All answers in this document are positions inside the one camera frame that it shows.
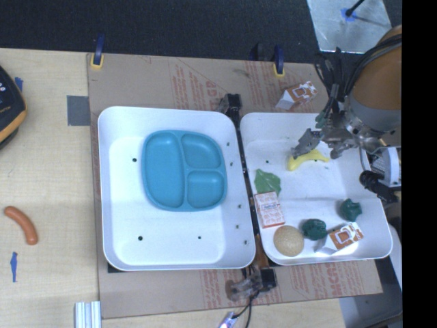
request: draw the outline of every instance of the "silver metal sheet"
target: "silver metal sheet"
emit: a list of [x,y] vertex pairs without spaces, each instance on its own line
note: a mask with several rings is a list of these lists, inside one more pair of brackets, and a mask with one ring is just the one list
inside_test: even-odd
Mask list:
[[346,10],[359,0],[307,0],[321,51],[364,53],[391,29],[382,0],[364,0],[351,17]]

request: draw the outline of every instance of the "blue clamp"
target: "blue clamp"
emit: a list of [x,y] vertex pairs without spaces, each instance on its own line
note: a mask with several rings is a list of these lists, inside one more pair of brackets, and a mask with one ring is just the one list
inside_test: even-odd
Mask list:
[[274,58],[274,64],[273,64],[274,75],[281,78],[285,75],[284,52],[282,51],[282,49],[279,45],[276,45],[274,47],[273,58]]
[[92,68],[100,69],[103,66],[103,58],[104,58],[104,55],[102,54],[103,44],[104,44],[104,34],[99,33],[97,37],[96,52],[93,53],[91,57]]

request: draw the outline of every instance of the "sausage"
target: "sausage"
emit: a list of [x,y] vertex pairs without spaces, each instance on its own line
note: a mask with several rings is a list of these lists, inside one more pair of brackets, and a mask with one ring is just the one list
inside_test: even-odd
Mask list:
[[21,226],[25,233],[27,244],[35,245],[38,242],[35,226],[23,211],[15,208],[15,206],[7,206],[5,208],[5,215]]

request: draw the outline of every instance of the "table surface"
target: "table surface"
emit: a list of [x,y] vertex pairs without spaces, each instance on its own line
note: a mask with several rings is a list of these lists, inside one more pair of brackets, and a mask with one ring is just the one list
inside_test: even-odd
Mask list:
[[[0,326],[73,327],[74,304],[99,300],[89,126],[67,120],[67,96],[88,96],[86,53],[0,49],[0,65],[23,80],[28,105],[17,136],[0,150],[0,207],[24,211],[39,236],[26,244],[1,213]],[[228,311],[117,318],[102,327],[217,327]],[[339,300],[328,299],[255,306],[250,327],[345,325]]]

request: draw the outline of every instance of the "blue divided plate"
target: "blue divided plate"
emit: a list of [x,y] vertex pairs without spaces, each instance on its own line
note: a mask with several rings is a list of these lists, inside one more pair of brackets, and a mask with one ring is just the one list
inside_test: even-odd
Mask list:
[[145,193],[161,209],[208,210],[225,199],[223,154],[207,135],[181,130],[152,133],[143,145],[141,169]]

